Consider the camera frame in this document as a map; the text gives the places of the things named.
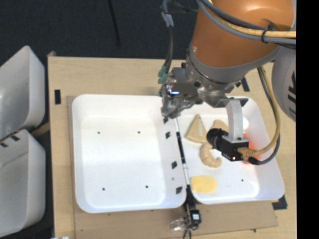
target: white plastic bin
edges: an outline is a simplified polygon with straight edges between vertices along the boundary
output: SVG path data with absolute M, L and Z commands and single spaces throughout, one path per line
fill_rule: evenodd
M 0 145 L 0 237 L 41 220 L 45 211 L 45 150 L 27 131 Z
M 0 67 L 0 139 L 39 125 L 44 114 L 44 66 L 24 46 Z

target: white tray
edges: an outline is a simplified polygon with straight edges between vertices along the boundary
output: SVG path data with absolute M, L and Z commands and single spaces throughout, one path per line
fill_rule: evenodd
M 0 67 L 0 139 L 39 125 L 44 114 L 44 66 L 24 46 Z
M 82 95 L 72 104 L 76 201 L 89 213 L 175 208 L 185 201 L 182 170 L 173 120 L 163 123 L 157 96 Z M 208 130 L 215 119 L 227 124 L 226 109 L 207 104 L 178 117 L 184 136 L 196 114 Z M 269 142 L 253 100 L 243 108 L 245 133 L 256 148 Z M 272 200 L 284 193 L 276 163 L 261 166 L 230 162 L 210 168 L 199 158 L 201 144 L 182 138 L 189 176 L 210 175 L 217 181 L 211 194 L 194 197 L 204 204 Z
M 244 133 L 247 134 L 256 149 L 265 147 L 269 143 L 269 138 L 257 104 L 249 99 L 242 111 Z M 215 120 L 222 120 L 228 125 L 226 109 L 213 109 L 206 103 L 184 110 L 178 118 L 189 176 L 209 175 L 217 182 L 216 190 L 210 194 L 193 192 L 195 199 L 203 204 L 218 204 L 277 200 L 283 196 L 285 187 L 275 158 L 264 165 L 252 165 L 245 161 L 231 162 L 221 156 L 220 151 L 213 150 L 211 153 L 214 157 L 222 158 L 221 166 L 210 168 L 203 165 L 199 157 L 201 144 L 184 137 L 196 114 L 200 114 L 207 131 L 213 126 Z M 260 155 L 260 159 L 264 160 L 270 156 L 272 151 L 270 149 Z
M 160 98 L 146 96 L 75 98 L 75 193 L 84 211 L 164 209 L 183 204 L 185 182 L 174 123 L 163 123 L 160 105 Z
M 45 150 L 27 130 L 0 145 L 0 237 L 41 220 L 45 210 Z

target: cheese slice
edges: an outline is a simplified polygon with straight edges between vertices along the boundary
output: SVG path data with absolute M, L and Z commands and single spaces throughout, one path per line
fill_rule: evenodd
M 195 116 L 189 130 L 185 136 L 186 139 L 198 143 L 206 143 L 207 131 L 199 114 Z
M 220 119 L 214 121 L 214 125 L 211 128 L 221 128 L 222 130 L 228 132 L 228 126 Z
M 193 191 L 197 193 L 211 193 L 217 188 L 216 180 L 209 175 L 198 175 L 190 178 Z

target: wooden table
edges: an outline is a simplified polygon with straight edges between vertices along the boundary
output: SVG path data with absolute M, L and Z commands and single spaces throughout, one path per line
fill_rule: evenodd
M 173 61 L 179 67 L 182 61 Z M 68 131 L 67 97 L 81 94 L 157 95 L 157 73 L 163 61 L 155 59 L 48 57 L 49 122 L 51 135 L 54 233 L 56 237 L 180 238 L 169 222 L 182 214 L 173 210 L 88 214 L 75 203 Z M 265 67 L 271 77 L 272 63 Z M 275 131 L 271 107 L 257 70 L 246 76 L 250 92 L 235 88 L 233 96 L 248 96 L 261 110 L 269 137 Z M 286 210 L 274 211 L 270 201 L 198 205 L 203 223 L 192 236 L 199 239 L 297 238 L 296 124 L 281 112 L 281 147 L 277 162 L 285 183 Z

